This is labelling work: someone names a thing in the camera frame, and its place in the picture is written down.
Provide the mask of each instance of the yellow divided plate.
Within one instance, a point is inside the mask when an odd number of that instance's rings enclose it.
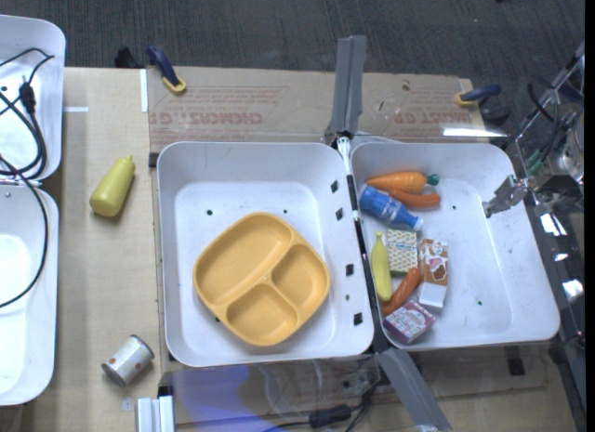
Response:
[[[211,312],[251,345],[295,333],[328,295],[324,261],[298,232],[268,213],[243,217],[198,256],[194,289]]]

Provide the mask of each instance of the table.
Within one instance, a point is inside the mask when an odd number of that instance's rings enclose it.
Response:
[[[156,397],[162,373],[170,367],[164,364],[161,338],[149,120],[141,108],[140,73],[65,71],[62,162],[44,183],[60,210],[56,367],[47,390],[22,408],[23,430],[134,430],[135,399]],[[122,214],[115,220],[95,216],[88,205],[91,192],[113,161],[128,154],[137,170]],[[156,358],[133,384],[120,388],[100,365],[130,334],[143,338]],[[574,429],[556,366],[547,355],[532,358],[546,377],[540,386],[440,399],[454,430]],[[481,372],[476,379],[484,385],[498,381]],[[373,407],[358,429],[375,427],[415,430],[400,403]],[[227,428],[210,424],[200,429]]]

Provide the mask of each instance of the yellow bottle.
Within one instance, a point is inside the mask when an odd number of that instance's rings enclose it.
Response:
[[[382,232],[377,231],[376,242],[370,255],[372,261],[372,276],[376,295],[381,302],[386,302],[392,295],[392,280],[390,279],[389,253],[382,242]]]
[[[96,214],[114,217],[120,212],[132,183],[135,167],[132,155],[115,161],[89,199]]]

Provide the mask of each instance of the white plastic tray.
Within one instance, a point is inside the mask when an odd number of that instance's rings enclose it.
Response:
[[[550,339],[560,313],[523,203],[486,219],[482,201],[514,169],[507,154],[483,143],[365,143],[352,152],[359,192],[369,177],[417,170],[440,175],[438,209],[417,234],[448,243],[449,280],[442,312],[410,350],[469,347]],[[363,213],[366,248],[387,225]],[[400,280],[393,279],[396,288]]]
[[[180,142],[161,152],[157,173],[165,336],[177,360],[216,366],[345,357],[369,347],[374,325],[345,168],[336,151],[318,143]],[[230,332],[192,285],[196,257],[252,212],[287,221],[331,275],[323,305],[272,347],[251,346]]]
[[[45,20],[0,15],[0,61],[37,47],[54,56],[32,79],[36,118],[44,134],[47,163],[41,176],[59,166],[62,132],[62,86],[66,41],[62,31]],[[19,95],[23,76],[29,78],[44,56],[33,51],[0,66],[0,90],[10,100]],[[6,107],[0,101],[0,110]],[[35,142],[11,111],[0,115],[0,151],[16,166],[35,155]],[[0,309],[0,406],[22,404],[47,387],[54,372],[58,290],[59,212],[42,190],[49,237],[44,270],[22,299]],[[23,185],[0,186],[0,303],[20,293],[33,279],[43,249],[41,210]]]

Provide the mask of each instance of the toy carrot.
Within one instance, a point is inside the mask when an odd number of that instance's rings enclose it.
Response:
[[[426,184],[436,186],[438,175],[426,176],[419,171],[398,171],[376,177],[370,177],[366,183],[377,190],[406,190],[408,192],[420,192]]]
[[[421,274],[419,273],[419,268],[411,267],[409,271],[407,271],[407,275],[403,277],[403,280],[397,289],[390,296],[389,301],[385,302],[382,307],[380,307],[382,316],[386,317],[394,310],[401,307],[405,301],[407,301],[409,295],[415,291],[420,280]]]
[[[439,205],[442,200],[438,192],[415,194],[406,190],[397,190],[396,188],[389,190],[389,196],[397,201],[401,201],[405,207],[411,209],[431,209]]]

